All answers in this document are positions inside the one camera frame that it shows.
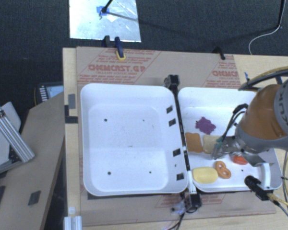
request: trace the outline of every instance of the orange toy pretzel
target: orange toy pretzel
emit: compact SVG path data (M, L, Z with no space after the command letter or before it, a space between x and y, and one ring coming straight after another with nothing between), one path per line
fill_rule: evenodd
M226 168L226 164L223 161L216 162L216 172L221 178L229 179L231 177L231 172Z

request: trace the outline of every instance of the purple grape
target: purple grape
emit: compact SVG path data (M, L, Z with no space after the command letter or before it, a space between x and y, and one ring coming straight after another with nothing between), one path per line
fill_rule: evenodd
M199 121L196 121L195 128L198 128L205 134L210 135L211 132L214 131L216 126L212 124L210 120L202 117Z

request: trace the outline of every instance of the wooden table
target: wooden table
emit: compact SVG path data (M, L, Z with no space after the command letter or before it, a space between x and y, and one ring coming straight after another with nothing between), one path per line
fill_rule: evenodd
M234 55L237 72L241 83L244 82L244 72L252 78L269 69L288 66L288 57L265 57L265 56L240 56ZM64 71L64 104L68 105L68 97L70 93L77 93L77 70L76 70L76 49L65 48L63 50L63 71ZM77 106L69 110L69 116L77 116ZM65 125L66 137L66 175L67 175L67 205L69 216L81 215L80 187L79 187L79 150L78 150L78 125ZM283 165L285 152L282 150L276 151L280 166ZM275 194L281 198L283 196L282 188L275 190ZM148 222L136 224L119 224L107 226L84 227L84 230L128 230L128 229L168 229L175 222ZM276 214L243 216L243 217L225 217L225 218L204 218L182 221L180 229L288 229L288 218L279 209L276 209Z
M0 230L44 229L63 154L63 94L32 108L22 138L35 154L0 179ZM31 194L39 199L28 205Z

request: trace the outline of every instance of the white cable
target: white cable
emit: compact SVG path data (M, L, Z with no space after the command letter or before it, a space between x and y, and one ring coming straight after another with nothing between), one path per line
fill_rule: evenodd
M250 43L249 43L249 53L250 53L250 55L252 55L252 52L251 52L251 44L252 44L252 42L254 42L256 39L258 39L260 37L272 35L273 33L277 32L279 30L279 28L281 27L282 19L283 19L283 14L284 14L284 10L285 10L285 4L286 4L286 0L284 0L283 10L282 10L282 14L280 15L280 20L279 20L279 24L278 24L277 28L271 33L260 35L258 37L253 38L250 41Z

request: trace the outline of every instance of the white object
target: white object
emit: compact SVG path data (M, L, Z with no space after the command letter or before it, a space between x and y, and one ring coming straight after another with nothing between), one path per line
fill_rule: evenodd
M82 217L64 217L64 230L81 230Z
M16 113L11 102L6 103L2 106L5 114L9 118L11 124L15 127L16 130L19 130L21 121ZM0 165L9 161L9 152L10 152L10 144L4 135L0 132Z
M84 185L89 193L109 196L185 190L188 176L170 90L88 84L81 91L81 108Z
M2 112L0 107L0 132L8 140L11 147L17 153L22 162L27 162L34 157L34 153L27 146L24 140L21 138L18 131L11 124L7 115Z
M68 214L76 214L76 208L75 207L68 207Z
M205 117L216 126L210 135L221 136L226 130L235 107L243 103L249 104L254 96L253 92L239 92L234 89L183 88L179 92L179 103L184 132L199 133L203 143L205 133L195 128L195 122ZM235 127L232 127L227 135L232 136L234 132ZM252 167L250 164L239 165L233 163L232 159L226 155L217 161L223 161L231 171L229 179L219 177L211 184L201 184L195 180L193 182L197 188L208 193L248 191L249 188L245 185L244 179L252 175L262 181L262 185L266 188L279 188L282 184L281 170L274 149L260 156L271 164L265 163L259 167ZM216 161L211 158L210 154L189 152L189 162L191 169L195 169L203 166L214 167Z

